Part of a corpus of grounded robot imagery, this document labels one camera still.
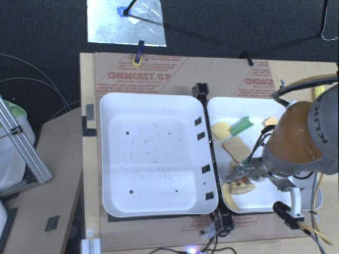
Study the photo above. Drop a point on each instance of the white plastic tray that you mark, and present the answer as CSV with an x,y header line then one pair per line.
x,y
265,200
151,155

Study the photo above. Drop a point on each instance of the brown cardboard board, red print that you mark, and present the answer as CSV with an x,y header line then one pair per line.
x,y
185,73

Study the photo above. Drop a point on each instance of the thin black rod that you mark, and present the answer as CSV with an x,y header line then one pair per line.
x,y
212,147

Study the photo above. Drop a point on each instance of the yellow banana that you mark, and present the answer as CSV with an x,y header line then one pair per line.
x,y
229,198

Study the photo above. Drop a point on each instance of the yellow and orange toy biscuit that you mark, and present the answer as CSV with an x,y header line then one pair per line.
x,y
270,121

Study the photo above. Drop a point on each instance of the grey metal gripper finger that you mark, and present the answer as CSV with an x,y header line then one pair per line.
x,y
234,177
239,168

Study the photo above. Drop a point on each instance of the yellow toy cheese slice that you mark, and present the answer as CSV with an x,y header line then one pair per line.
x,y
220,131

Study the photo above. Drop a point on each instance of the toy pizza slice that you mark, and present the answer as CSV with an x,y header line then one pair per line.
x,y
242,188

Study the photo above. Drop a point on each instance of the tan toy bread slice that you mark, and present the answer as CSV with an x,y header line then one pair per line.
x,y
236,148

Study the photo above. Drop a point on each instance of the black cylinder on white bracket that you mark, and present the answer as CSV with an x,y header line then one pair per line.
x,y
290,213

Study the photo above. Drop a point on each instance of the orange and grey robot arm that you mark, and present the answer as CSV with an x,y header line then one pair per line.
x,y
296,131

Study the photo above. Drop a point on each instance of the green toy celery stick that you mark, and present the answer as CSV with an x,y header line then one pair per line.
x,y
241,126

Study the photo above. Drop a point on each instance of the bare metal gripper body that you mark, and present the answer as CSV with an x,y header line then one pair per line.
x,y
260,169

